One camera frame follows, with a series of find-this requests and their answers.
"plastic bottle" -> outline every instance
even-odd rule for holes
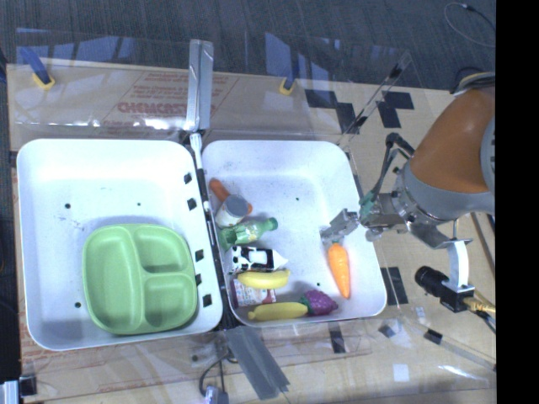
[[[231,246],[249,244],[257,241],[267,231],[277,229],[277,220],[273,217],[264,221],[245,221],[219,231],[219,243],[227,251]]]

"green divided plate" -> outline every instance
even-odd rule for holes
[[[180,327],[195,314],[195,267],[187,242],[159,225],[104,226],[83,248],[83,282],[96,325],[120,335]]]

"banana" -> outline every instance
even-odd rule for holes
[[[255,289],[279,289],[288,283],[289,269],[278,269],[272,272],[246,271],[238,274],[237,279],[243,285]]]
[[[307,306],[299,302],[274,302],[257,306],[247,314],[249,320],[261,322],[268,320],[295,319],[307,314]]]

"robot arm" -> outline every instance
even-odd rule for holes
[[[429,247],[448,251],[449,277],[423,267],[415,278],[453,311],[466,310],[462,302],[473,296],[465,248],[471,240],[447,237],[437,226],[473,211],[494,215],[494,96],[493,73],[465,78],[415,151],[400,136],[390,134],[380,179],[360,202],[360,223],[368,229],[368,239],[375,240],[384,231],[409,231]],[[391,193],[380,193],[399,152],[408,160]]]

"orange vegetable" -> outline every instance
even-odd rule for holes
[[[350,266],[344,247],[334,242],[328,250],[329,267],[341,295],[350,298]]]
[[[230,193],[228,192],[227,188],[222,185],[222,182],[219,181],[217,178],[212,178],[209,183],[211,191],[217,196],[217,198],[224,202],[225,199],[230,196]],[[251,211],[253,210],[253,206],[251,204],[248,204],[247,206],[247,214],[251,214]]]

